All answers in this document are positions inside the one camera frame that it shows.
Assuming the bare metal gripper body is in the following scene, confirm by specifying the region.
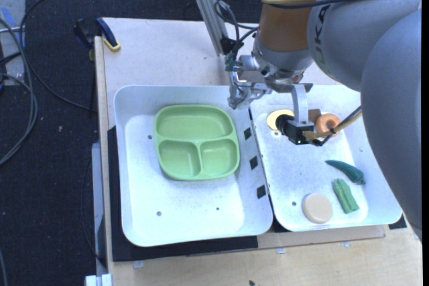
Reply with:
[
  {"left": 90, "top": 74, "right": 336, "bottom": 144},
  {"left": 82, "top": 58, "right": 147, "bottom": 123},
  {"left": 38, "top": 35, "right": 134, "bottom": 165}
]
[{"left": 231, "top": 54, "right": 314, "bottom": 94}]

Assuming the yellow round disc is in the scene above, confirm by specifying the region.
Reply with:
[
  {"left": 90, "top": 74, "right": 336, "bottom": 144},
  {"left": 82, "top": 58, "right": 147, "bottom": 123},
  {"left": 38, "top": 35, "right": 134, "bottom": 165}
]
[{"left": 266, "top": 109, "right": 295, "bottom": 130}]

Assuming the green divided plate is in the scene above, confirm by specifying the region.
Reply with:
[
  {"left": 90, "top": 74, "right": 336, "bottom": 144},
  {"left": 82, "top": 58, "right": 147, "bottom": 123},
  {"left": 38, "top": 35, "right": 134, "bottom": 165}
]
[{"left": 153, "top": 104, "right": 241, "bottom": 182}]

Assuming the orange doughnut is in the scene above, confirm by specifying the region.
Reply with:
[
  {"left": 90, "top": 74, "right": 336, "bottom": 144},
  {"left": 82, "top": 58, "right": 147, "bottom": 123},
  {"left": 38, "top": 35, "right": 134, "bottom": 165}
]
[{"left": 315, "top": 113, "right": 342, "bottom": 137}]

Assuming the pale flat board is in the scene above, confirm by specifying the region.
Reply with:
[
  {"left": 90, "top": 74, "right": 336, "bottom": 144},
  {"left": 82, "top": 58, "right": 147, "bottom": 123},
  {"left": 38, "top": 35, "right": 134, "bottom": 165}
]
[{"left": 100, "top": 17, "right": 386, "bottom": 262}]

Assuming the white plastic tray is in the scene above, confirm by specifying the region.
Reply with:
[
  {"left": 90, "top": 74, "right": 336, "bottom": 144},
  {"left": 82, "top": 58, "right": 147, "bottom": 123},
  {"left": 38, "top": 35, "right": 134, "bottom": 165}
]
[
  {"left": 113, "top": 84, "right": 274, "bottom": 248},
  {"left": 249, "top": 84, "right": 403, "bottom": 232}
]

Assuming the dark green chili pepper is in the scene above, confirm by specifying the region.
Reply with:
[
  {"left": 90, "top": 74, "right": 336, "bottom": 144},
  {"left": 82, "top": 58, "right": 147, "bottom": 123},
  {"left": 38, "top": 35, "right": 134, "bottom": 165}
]
[{"left": 324, "top": 159, "right": 367, "bottom": 186}]

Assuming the beige round biscuit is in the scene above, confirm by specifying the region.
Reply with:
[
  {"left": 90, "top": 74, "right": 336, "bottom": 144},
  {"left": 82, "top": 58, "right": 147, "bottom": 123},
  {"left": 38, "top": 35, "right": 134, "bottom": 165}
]
[{"left": 301, "top": 193, "right": 334, "bottom": 224}]

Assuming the green asparagus bundle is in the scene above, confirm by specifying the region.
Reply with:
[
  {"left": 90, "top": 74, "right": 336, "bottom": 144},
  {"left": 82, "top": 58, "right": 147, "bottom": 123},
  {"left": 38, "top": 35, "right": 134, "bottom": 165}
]
[{"left": 331, "top": 178, "right": 361, "bottom": 214}]

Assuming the black cylinder on white bracket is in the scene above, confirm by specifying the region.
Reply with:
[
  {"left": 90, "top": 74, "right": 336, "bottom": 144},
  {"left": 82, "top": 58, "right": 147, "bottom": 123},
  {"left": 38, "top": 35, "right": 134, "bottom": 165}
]
[{"left": 275, "top": 83, "right": 318, "bottom": 146}]

